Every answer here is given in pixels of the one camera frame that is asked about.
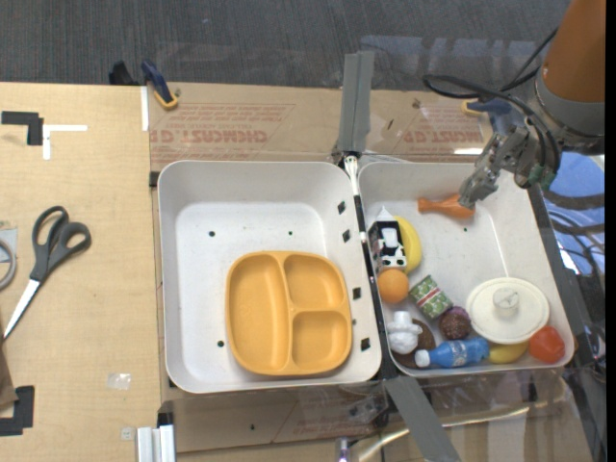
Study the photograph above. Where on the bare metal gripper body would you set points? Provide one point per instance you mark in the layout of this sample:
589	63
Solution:
510	149

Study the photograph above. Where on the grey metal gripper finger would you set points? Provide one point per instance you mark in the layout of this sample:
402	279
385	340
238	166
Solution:
472	188
492	181

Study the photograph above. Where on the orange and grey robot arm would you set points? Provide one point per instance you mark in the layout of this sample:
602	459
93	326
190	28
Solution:
575	51

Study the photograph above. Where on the white plastic tray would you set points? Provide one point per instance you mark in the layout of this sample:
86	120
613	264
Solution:
202	277
481	253

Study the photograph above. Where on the yellow banana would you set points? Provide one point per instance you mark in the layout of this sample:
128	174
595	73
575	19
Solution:
413	246

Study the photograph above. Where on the white and black milk carton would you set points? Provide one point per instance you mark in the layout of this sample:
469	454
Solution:
389	246

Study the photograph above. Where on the green and white can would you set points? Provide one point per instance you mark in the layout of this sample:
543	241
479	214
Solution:
430	297

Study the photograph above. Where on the orange ball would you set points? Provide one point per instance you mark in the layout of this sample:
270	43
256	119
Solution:
393	286

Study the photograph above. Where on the white round lid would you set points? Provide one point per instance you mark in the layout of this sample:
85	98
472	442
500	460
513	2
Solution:
507	312

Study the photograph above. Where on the brown speckled ball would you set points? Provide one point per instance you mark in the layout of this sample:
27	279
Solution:
454	324

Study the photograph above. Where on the brown round biscuit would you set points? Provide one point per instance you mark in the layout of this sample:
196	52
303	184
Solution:
427	340

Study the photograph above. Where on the white figure-shaped bottle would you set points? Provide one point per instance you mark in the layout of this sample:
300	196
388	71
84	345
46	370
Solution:
403	332

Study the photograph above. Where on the blue bottle with white cap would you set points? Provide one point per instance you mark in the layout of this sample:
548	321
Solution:
457	353

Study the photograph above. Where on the yellow lemon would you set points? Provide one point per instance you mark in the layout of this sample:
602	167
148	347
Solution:
505	353

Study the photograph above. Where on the red toy pepper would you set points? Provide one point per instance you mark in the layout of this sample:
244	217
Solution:
547	344

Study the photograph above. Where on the brown cardboard board, red print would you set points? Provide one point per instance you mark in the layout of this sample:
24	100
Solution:
231	135

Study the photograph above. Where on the orange divided plate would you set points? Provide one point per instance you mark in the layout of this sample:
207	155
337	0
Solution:
260	315

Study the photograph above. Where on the grey tape roll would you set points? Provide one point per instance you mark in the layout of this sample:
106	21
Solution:
8	277

